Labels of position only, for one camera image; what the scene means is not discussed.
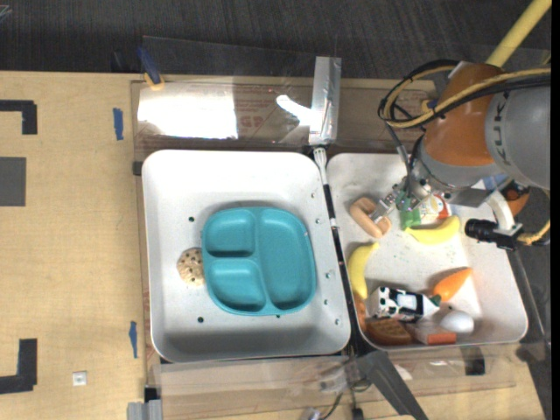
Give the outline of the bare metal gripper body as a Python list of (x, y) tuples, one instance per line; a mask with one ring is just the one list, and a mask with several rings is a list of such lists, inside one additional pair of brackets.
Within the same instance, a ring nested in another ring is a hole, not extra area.
[(393, 184), (388, 194), (383, 198), (383, 207), (388, 211), (397, 209), (409, 212), (419, 207), (430, 195), (443, 190), (443, 183), (433, 176), (414, 177), (405, 176)]

